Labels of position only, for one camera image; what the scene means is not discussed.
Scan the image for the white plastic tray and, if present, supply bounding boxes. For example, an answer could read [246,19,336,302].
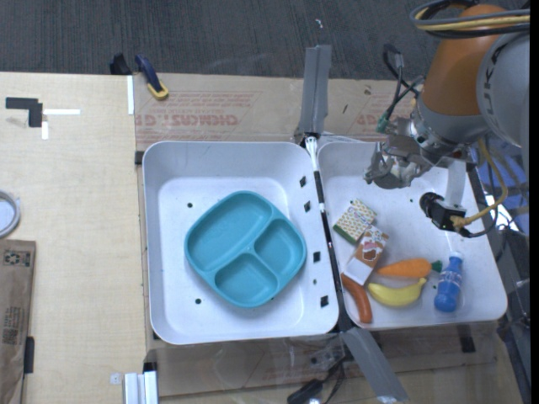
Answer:
[141,140,340,346]
[316,141,509,332]

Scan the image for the blue bottle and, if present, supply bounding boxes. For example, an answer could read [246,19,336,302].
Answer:
[433,251,465,314]

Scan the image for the brown cardboard board red print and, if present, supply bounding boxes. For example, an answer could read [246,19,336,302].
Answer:
[133,72,507,397]

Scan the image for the brown paper packet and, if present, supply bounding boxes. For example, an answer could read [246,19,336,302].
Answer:
[0,238,37,404]

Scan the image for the orange carrot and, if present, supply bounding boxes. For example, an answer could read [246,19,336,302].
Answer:
[375,258,444,279]

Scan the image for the green patterned carton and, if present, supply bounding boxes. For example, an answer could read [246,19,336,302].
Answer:
[332,198,378,246]

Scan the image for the grey round ring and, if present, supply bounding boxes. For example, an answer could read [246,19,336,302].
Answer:
[0,189,22,240]

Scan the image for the orange sausage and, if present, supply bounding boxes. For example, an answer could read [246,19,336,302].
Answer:
[340,273,374,325]

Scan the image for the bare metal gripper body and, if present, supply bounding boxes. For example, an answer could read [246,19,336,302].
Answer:
[378,114,473,168]

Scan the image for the orange and white carton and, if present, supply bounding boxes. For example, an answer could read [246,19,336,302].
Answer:
[344,224,390,287]

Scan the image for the blue divided plate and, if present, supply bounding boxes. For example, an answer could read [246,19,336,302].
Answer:
[183,189,308,310]

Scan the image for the yellow banana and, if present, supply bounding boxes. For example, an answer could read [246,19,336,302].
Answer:
[366,277,428,309]

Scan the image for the black cylinder on white bracket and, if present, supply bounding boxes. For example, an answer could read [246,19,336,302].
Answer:
[419,159,467,232]

